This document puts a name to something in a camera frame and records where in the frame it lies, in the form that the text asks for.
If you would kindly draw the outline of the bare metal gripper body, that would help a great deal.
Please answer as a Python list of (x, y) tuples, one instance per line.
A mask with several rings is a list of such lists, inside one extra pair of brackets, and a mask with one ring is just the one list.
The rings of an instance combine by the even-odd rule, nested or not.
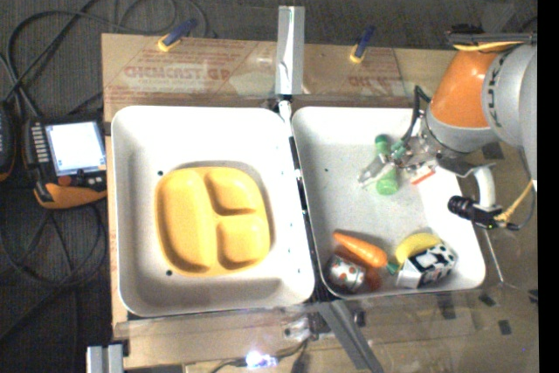
[(442, 146), (426, 130), (417, 131), (390, 146), (390, 163), (399, 169), (414, 170), (436, 162)]

